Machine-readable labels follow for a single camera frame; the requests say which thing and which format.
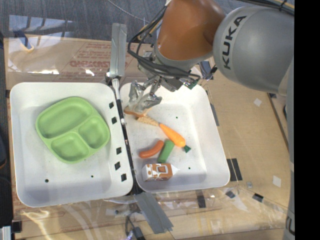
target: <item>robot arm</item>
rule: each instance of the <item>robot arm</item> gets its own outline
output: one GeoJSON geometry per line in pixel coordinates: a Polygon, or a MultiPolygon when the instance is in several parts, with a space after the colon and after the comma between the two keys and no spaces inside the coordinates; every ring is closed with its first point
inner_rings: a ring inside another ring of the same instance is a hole
{"type": "Polygon", "coordinates": [[[225,15],[214,0],[167,0],[163,9],[128,45],[147,76],[143,85],[131,85],[128,114],[144,116],[162,98],[156,90],[171,92],[182,85],[192,89],[200,76],[191,73],[199,62],[213,57],[228,79],[252,89],[286,95],[293,62],[294,8],[277,0],[239,0],[253,4],[225,15]],[[140,45],[159,26],[149,56],[140,45]],[[140,38],[136,52],[130,44],[140,38]],[[151,92],[144,94],[152,85],[151,92]]]}

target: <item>gray tape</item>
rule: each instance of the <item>gray tape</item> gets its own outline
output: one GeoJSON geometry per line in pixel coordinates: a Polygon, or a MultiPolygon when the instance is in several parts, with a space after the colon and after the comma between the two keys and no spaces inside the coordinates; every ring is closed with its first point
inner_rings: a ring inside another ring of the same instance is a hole
{"type": "Polygon", "coordinates": [[[111,37],[111,58],[109,76],[123,77],[125,75],[126,66],[126,42],[127,42],[127,26],[125,24],[112,24],[111,37]]]}
{"type": "Polygon", "coordinates": [[[133,197],[155,234],[172,230],[173,224],[151,193],[142,192],[133,197]]]}

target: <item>gray carpet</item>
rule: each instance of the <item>gray carpet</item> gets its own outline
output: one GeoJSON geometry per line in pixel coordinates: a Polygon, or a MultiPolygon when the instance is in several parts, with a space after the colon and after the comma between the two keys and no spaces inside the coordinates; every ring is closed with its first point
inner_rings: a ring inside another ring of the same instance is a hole
{"type": "MultiPolygon", "coordinates": [[[[226,13],[245,5],[233,0],[216,0],[226,13]]],[[[9,26],[12,16],[73,21],[63,31],[72,32],[72,37],[110,40],[112,23],[127,25],[128,38],[136,34],[144,22],[149,22],[164,5],[165,0],[0,0],[0,32],[13,37],[9,26]]],[[[29,34],[47,35],[49,32],[33,31],[29,34]]],[[[0,135],[8,151],[8,123],[6,106],[6,82],[4,54],[0,49],[0,135]]],[[[12,220],[10,189],[10,161],[0,169],[0,228],[12,220]]]]}

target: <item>white tray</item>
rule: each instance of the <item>white tray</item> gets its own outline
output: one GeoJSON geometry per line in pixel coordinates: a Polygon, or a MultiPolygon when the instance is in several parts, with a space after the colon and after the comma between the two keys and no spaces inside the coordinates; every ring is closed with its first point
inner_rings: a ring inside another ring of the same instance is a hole
{"type": "Polygon", "coordinates": [[[116,99],[107,85],[23,82],[12,88],[10,106],[16,191],[25,205],[61,205],[114,198],[130,192],[133,178],[128,153],[116,99]],[[87,99],[105,119],[111,135],[106,146],[75,164],[57,159],[36,131],[39,113],[71,96],[87,99]]]}
{"type": "MultiPolygon", "coordinates": [[[[123,108],[129,102],[130,85],[125,84],[120,89],[123,108]]],[[[159,127],[138,122],[135,116],[125,114],[139,186],[150,193],[225,186],[230,180],[230,171],[206,91],[199,85],[192,90],[182,86],[175,92],[161,87],[156,95],[161,96],[162,101],[148,115],[180,133],[191,150],[185,153],[183,148],[173,148],[167,163],[174,165],[179,171],[169,180],[143,181],[141,169],[145,164],[156,163],[157,155],[142,159],[139,152],[151,148],[157,140],[167,139],[167,136],[159,127]]]]}

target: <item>tape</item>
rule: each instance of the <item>tape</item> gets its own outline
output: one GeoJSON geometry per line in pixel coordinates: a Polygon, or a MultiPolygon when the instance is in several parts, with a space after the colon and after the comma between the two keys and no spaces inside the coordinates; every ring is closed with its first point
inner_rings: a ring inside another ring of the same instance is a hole
{"type": "Polygon", "coordinates": [[[174,226],[151,193],[142,192],[133,196],[153,233],[172,231],[174,226]]]}
{"type": "Polygon", "coordinates": [[[273,175],[272,183],[277,187],[281,188],[281,179],[279,177],[273,175]]]}
{"type": "Polygon", "coordinates": [[[227,193],[225,193],[229,198],[234,198],[236,195],[230,190],[227,193]]]}
{"type": "Polygon", "coordinates": [[[206,200],[202,190],[196,190],[195,193],[199,208],[206,208],[206,200]]]}
{"type": "Polygon", "coordinates": [[[295,172],[295,164],[290,162],[290,170],[294,173],[295,172]]]}
{"type": "Polygon", "coordinates": [[[263,197],[262,195],[257,194],[257,193],[255,193],[255,194],[252,196],[252,198],[255,199],[255,200],[257,200],[257,201],[259,201],[259,202],[261,202],[261,203],[262,203],[262,201],[263,201],[263,199],[264,199],[264,197],[263,197]]]}
{"type": "Polygon", "coordinates": [[[253,102],[255,105],[257,105],[258,107],[260,107],[262,101],[258,98],[255,99],[255,101],[253,102]]]}
{"type": "Polygon", "coordinates": [[[242,181],[243,179],[240,172],[238,160],[236,158],[232,158],[232,159],[227,158],[226,162],[230,170],[230,181],[231,182],[242,181]]]}
{"type": "Polygon", "coordinates": [[[250,182],[250,181],[248,181],[247,183],[246,183],[246,186],[248,187],[248,189],[252,189],[252,182],[250,182]]]}

